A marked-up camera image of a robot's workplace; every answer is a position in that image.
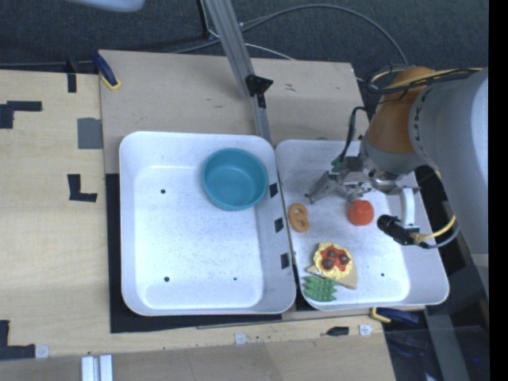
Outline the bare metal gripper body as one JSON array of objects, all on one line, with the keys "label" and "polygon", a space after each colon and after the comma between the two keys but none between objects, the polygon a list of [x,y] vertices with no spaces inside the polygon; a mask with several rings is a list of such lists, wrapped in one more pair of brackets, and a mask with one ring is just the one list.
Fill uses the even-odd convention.
[{"label": "bare metal gripper body", "polygon": [[336,177],[341,186],[357,194],[369,191],[398,194],[402,190],[398,185],[399,180],[399,175],[383,171],[370,159],[364,160],[360,156],[346,156]]}]

